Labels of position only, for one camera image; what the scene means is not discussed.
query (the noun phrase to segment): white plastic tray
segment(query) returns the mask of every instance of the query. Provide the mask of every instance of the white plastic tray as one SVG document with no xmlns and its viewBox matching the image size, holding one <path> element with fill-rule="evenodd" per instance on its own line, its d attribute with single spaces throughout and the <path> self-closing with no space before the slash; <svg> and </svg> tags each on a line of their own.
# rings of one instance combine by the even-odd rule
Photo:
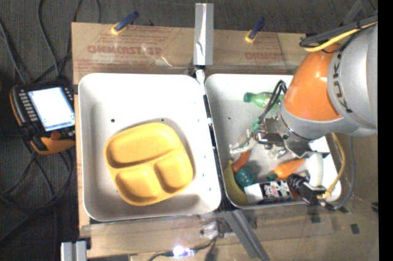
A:
<svg viewBox="0 0 393 261">
<path fill-rule="evenodd" d="M 214 124 L 214 132 L 216 134 L 217 151 L 222 170 L 227 167 L 229 159 L 235 160 L 239 155 L 231 155 L 229 145 L 235 144 L 238 138 L 250 129 L 251 122 L 255 120 L 261 113 L 262 108 L 253 103 L 245 103 L 243 96 L 246 92 L 260 93 L 272 92 L 279 80 L 283 80 L 289 86 L 292 76 L 279 75 L 260 75 L 260 74 L 213 74 L 206 79 L 206 93 L 209 100 L 210 111 Z M 319 152 L 329 151 L 325 138 L 316 142 L 321 150 L 316 147 Z M 248 164 L 252 165 L 254 172 L 258 174 L 256 182 L 266 182 L 267 174 L 272 171 L 280 162 L 293 159 L 290 153 L 275 160 L 268 156 L 261 144 L 257 144 L 249 157 Z M 306 160 L 304 164 L 296 171 L 296 173 L 308 172 L 309 162 Z M 329 187 L 337 176 L 333 158 L 331 154 L 323 160 L 324 175 L 322 185 Z M 338 182 L 332 196 L 328 201 L 334 201 L 341 195 L 341 184 Z M 292 201 L 278 203 L 276 205 L 296 205 L 304 203 L 302 201 Z M 243 209 L 258 209 L 263 205 L 240 206 Z"/>
<path fill-rule="evenodd" d="M 79 84 L 83 199 L 91 218 L 109 222 L 145 217 L 204 214 L 221 192 L 198 82 L 182 75 L 85 76 Z M 148 206 L 132 206 L 117 193 L 104 161 L 106 141 L 126 128 L 159 121 L 172 126 L 192 158 L 192 183 L 180 194 Z"/>
</svg>

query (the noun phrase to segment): orange carrot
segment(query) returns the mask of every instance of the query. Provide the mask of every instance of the orange carrot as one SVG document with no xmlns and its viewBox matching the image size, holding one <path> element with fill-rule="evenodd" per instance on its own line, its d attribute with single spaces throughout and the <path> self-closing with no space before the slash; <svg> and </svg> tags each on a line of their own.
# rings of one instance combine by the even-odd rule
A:
<svg viewBox="0 0 393 261">
<path fill-rule="evenodd" d="M 282 163 L 274 169 L 278 179 L 287 179 L 301 164 L 305 162 L 305 158 L 296 158 L 289 162 Z"/>
<path fill-rule="evenodd" d="M 242 168 L 248 161 L 248 158 L 250 157 L 251 150 L 247 150 L 245 152 L 242 152 L 240 154 L 240 157 L 232 163 L 232 170 L 234 173 L 237 173 L 240 168 Z"/>
</svg>

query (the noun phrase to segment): blue and yellow clamp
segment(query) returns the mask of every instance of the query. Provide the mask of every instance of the blue and yellow clamp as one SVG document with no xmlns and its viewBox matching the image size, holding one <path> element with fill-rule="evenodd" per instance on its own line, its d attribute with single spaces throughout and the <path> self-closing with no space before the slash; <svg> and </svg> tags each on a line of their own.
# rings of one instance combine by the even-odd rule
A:
<svg viewBox="0 0 393 261">
<path fill-rule="evenodd" d="M 111 27 L 112 33 L 115 35 L 119 35 L 127 28 L 127 25 L 134 22 L 138 17 L 139 13 L 137 11 L 128 14 L 125 18 L 121 19 L 118 23 Z"/>
<path fill-rule="evenodd" d="M 264 25 L 265 25 L 265 18 L 261 17 L 258 23 L 254 26 L 254 28 L 248 31 L 246 35 L 246 41 L 253 43 L 257 38 L 258 32 L 263 28 Z"/>
</svg>

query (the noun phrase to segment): yellow divided plate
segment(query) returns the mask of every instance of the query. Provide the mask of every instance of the yellow divided plate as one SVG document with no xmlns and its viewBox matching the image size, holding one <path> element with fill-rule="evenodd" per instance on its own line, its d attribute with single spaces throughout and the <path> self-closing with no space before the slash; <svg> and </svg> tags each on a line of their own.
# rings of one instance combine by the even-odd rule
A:
<svg viewBox="0 0 393 261">
<path fill-rule="evenodd" d="M 164 123 L 145 123 L 113 135 L 104 156 L 117 191 L 131 205 L 171 198 L 192 181 L 190 157 L 177 133 Z"/>
</svg>

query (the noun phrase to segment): yellow banana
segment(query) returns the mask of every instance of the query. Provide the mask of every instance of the yellow banana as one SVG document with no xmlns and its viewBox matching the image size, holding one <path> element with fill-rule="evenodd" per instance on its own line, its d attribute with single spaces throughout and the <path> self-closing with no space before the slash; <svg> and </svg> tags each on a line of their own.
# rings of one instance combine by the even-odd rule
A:
<svg viewBox="0 0 393 261">
<path fill-rule="evenodd" d="M 238 205 L 248 205 L 246 194 L 240 189 L 235 181 L 235 175 L 232 170 L 233 160 L 228 161 L 228 165 L 224 170 L 225 188 L 227 189 L 228 196 L 232 201 Z"/>
</svg>

